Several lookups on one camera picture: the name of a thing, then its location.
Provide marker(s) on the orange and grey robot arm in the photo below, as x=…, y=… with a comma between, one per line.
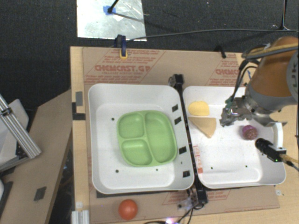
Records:
x=271, y=78

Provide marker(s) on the thin black and white rod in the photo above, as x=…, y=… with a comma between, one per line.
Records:
x=188, y=129

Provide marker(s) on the tan toy pizza slice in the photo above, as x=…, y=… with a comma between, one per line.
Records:
x=205, y=125

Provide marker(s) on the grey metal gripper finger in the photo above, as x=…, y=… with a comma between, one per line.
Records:
x=234, y=121
x=224, y=120

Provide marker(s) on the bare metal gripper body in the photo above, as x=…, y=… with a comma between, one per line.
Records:
x=245, y=111

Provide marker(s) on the black cylinder on white bracket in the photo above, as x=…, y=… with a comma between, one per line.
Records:
x=268, y=147

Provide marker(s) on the yellow toy biscuit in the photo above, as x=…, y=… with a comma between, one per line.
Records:
x=198, y=108

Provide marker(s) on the purple toy doughnut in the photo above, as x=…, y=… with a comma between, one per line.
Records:
x=250, y=132

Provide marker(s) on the white plastic tray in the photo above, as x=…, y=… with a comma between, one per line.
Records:
x=229, y=160
x=105, y=148

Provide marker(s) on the orange ball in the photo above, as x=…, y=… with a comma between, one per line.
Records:
x=127, y=209

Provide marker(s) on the brown cardboard board red print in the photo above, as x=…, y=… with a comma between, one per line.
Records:
x=149, y=69

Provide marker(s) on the green divided plate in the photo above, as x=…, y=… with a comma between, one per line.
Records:
x=147, y=139

